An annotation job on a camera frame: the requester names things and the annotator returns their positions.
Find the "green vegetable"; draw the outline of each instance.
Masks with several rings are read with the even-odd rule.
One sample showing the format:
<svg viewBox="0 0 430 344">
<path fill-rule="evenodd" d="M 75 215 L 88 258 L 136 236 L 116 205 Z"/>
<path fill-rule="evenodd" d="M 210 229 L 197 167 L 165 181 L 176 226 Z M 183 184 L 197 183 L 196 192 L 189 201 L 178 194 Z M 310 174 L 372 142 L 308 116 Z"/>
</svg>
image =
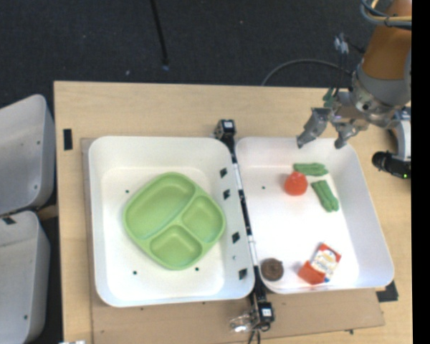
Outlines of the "green vegetable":
<svg viewBox="0 0 430 344">
<path fill-rule="evenodd" d="M 312 182 L 310 184 L 317 194 L 320 203 L 326 211 L 338 211 L 339 201 L 333 195 L 330 186 L 326 180 Z"/>
<path fill-rule="evenodd" d="M 328 173 L 328 170 L 321 163 L 295 163 L 293 169 L 306 176 L 323 176 Z"/>
</svg>

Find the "wooden table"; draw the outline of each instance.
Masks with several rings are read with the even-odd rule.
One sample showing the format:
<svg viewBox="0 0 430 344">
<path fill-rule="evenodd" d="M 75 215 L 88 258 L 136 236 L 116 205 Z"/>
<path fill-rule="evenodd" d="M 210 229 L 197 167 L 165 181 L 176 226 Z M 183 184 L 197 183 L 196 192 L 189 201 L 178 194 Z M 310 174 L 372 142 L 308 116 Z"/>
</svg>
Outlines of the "wooden table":
<svg viewBox="0 0 430 344">
<path fill-rule="evenodd" d="M 244 343 L 229 318 L 247 299 L 114 308 L 90 279 L 89 235 L 83 191 L 82 140 L 104 135 L 210 136 L 232 119 L 237 137 L 294 137 L 325 89 L 55 82 L 57 196 L 62 274 L 63 335 L 87 343 Z M 323 137 L 334 138 L 329 125 Z M 396 151 L 395 140 L 371 126 L 350 139 L 357 151 L 395 265 L 398 301 L 377 301 L 374 289 L 268 295 L 276 310 L 262 342 L 270 344 L 412 343 L 411 182 L 379 172 L 376 151 Z"/>
</svg>

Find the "red tomato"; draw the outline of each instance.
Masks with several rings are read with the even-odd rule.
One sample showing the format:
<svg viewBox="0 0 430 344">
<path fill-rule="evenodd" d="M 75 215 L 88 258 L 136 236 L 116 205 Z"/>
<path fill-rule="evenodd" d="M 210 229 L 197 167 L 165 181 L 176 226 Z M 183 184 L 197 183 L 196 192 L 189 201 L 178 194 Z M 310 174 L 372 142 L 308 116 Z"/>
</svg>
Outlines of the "red tomato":
<svg viewBox="0 0 430 344">
<path fill-rule="evenodd" d="M 306 176 L 300 172 L 293 171 L 285 180 L 285 191 L 293 196 L 303 195 L 307 190 Z"/>
</svg>

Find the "brown cookie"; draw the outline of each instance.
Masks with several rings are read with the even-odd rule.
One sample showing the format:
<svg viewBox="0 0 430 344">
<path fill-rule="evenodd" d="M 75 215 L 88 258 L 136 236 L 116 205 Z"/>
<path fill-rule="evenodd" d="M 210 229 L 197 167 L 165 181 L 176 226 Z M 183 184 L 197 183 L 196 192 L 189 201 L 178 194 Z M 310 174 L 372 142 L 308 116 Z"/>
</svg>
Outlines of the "brown cookie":
<svg viewBox="0 0 430 344">
<path fill-rule="evenodd" d="M 275 282 L 284 274 L 283 263 L 274 258 L 265 259 L 261 264 L 261 273 L 265 279 Z"/>
</svg>

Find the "green plate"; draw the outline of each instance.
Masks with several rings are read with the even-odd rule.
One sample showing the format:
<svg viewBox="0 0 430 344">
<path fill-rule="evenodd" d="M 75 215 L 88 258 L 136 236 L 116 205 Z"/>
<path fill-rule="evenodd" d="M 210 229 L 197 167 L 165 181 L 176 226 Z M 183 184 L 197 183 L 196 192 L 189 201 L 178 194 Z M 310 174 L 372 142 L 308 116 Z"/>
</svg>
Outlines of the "green plate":
<svg viewBox="0 0 430 344">
<path fill-rule="evenodd" d="M 152 259 L 173 270 L 200 260 L 220 239 L 226 219 L 219 205 L 189 177 L 164 173 L 127 202 L 123 225 Z"/>
</svg>

